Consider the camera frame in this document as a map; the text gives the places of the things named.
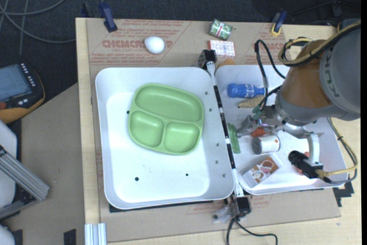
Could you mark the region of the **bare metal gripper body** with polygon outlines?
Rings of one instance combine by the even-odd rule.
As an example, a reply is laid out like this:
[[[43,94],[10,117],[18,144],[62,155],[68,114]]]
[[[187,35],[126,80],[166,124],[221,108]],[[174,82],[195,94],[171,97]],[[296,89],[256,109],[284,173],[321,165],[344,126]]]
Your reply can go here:
[[[253,110],[254,130],[252,137],[277,134],[280,131],[294,137],[307,137],[312,132],[305,129],[306,123],[291,118],[285,111],[276,106],[265,106],[262,110]]]

